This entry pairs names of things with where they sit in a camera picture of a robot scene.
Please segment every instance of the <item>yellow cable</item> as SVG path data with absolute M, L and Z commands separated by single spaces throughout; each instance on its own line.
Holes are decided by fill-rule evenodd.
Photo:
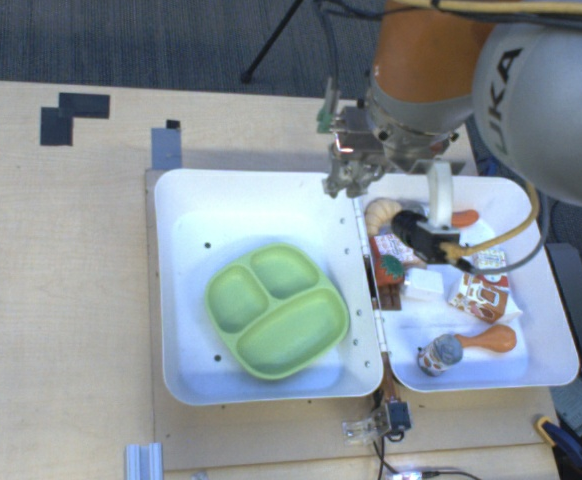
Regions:
M 529 194 L 529 200 L 531 201 L 531 212 L 522 223 L 510 231 L 507 231 L 500 236 L 496 236 L 495 238 L 487 240 L 486 242 L 482 242 L 478 245 L 461 246 L 452 242 L 443 242 L 440 244 L 440 249 L 446 253 L 447 259 L 450 262 L 454 262 L 462 258 L 462 256 L 470 256 L 477 252 L 484 251 L 485 249 L 495 247 L 496 245 L 506 242 L 514 236 L 519 235 L 531 224 L 533 224 L 533 222 L 538 218 L 538 214 L 540 213 L 540 200 L 538 199 L 538 193 L 536 192 L 534 186 L 529 182 L 527 182 L 527 192 Z
M 582 16 L 578 2 L 480 2 L 476 0 L 440 0 L 437 7 L 431 0 L 393 0 L 399 4 L 421 9 L 473 12 L 486 14 L 575 14 Z

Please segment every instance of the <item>wooden surface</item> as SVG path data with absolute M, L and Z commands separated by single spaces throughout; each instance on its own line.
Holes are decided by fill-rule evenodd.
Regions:
M 111 95 L 110 119 L 76 119 L 73 147 L 42 147 L 40 108 L 57 106 L 61 91 Z M 163 420 L 154 416 L 152 389 L 145 213 L 151 128 L 167 119 L 182 122 L 188 166 L 324 171 L 330 138 L 314 132 L 320 105 L 300 98 L 0 83 L 0 479 L 119 479 L 127 444 L 167 439 L 159 432 Z M 450 154 L 462 158 L 468 151 L 465 137 Z M 465 173 L 472 172 L 469 164 Z M 153 375 L 161 372 L 153 369 Z M 531 426 L 537 415 L 553 415 L 548 390 L 403 394 L 416 427 L 390 448 L 396 465 L 458 466 L 487 478 L 557 478 L 551 451 Z M 368 449 L 318 460 L 341 453 L 333 425 L 351 407 L 364 408 L 364 401 L 350 402 L 344 409 L 328 401 L 290 402 L 316 422 L 311 428 L 333 439 L 324 445 L 333 451 L 312 456 L 293 431 L 306 428 L 277 403 L 241 414 L 235 407 L 204 414 L 172 407 L 174 428 L 185 426 L 189 446 L 165 459 L 171 460 L 169 453 L 202 459 L 167 478 L 188 479 L 213 455 L 224 464 L 244 463 L 239 448 L 205 425 L 221 411 L 230 435 L 252 433 L 245 443 L 255 439 L 253 428 L 286 424 L 290 430 L 271 447 L 276 456 L 261 457 L 278 464 L 209 469 L 211 480 L 374 478 L 377 461 Z M 263 419 L 252 425 L 254 414 Z M 439 433 L 462 444 L 431 445 Z M 508 445 L 498 446 L 495 436 L 505 436 Z M 313 460 L 289 462 L 300 456 Z

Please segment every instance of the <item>white plastic tray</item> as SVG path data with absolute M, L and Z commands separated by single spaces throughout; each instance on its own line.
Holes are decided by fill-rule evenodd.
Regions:
M 365 208 L 378 197 L 426 202 L 428 186 L 420 176 L 386 176 L 370 187 L 360 206 Z M 518 225 L 528 215 L 530 203 L 524 191 L 507 179 L 454 178 L 454 211 L 471 208 L 478 210 L 481 219 L 463 231 L 461 241 L 475 244 Z M 534 225 L 500 247 L 510 264 L 526 256 L 538 239 Z M 443 274 L 445 295 L 461 275 L 453 267 L 429 268 Z M 572 381 L 579 368 L 578 355 L 546 253 L 541 251 L 508 275 L 513 299 L 523 311 L 508 324 L 518 337 L 514 350 L 497 354 L 469 348 L 459 364 L 439 377 L 430 377 L 416 363 L 418 347 L 445 333 L 478 334 L 489 324 L 451 307 L 444 299 L 425 303 L 405 298 L 402 311 L 383 312 L 396 377 L 417 391 L 555 386 Z
M 190 405 L 359 397 L 380 383 L 361 242 L 351 200 L 322 191 L 323 174 L 175 170 L 155 188 L 164 379 Z M 223 344 L 204 309 L 218 270 L 251 250 L 286 242 L 331 279 L 350 314 L 348 334 L 286 379 L 260 380 Z

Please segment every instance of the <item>orange spoon handle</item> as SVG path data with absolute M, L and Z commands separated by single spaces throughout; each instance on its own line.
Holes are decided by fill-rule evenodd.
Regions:
M 494 352 L 509 352 L 518 342 L 515 331 L 506 325 L 494 325 L 477 336 L 456 334 L 462 348 L 482 347 Z

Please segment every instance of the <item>green plate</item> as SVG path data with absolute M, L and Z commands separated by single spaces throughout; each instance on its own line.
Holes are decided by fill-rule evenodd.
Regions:
M 205 292 L 207 313 L 244 368 L 282 379 L 334 347 L 349 311 L 329 278 L 300 249 L 271 244 L 217 272 Z

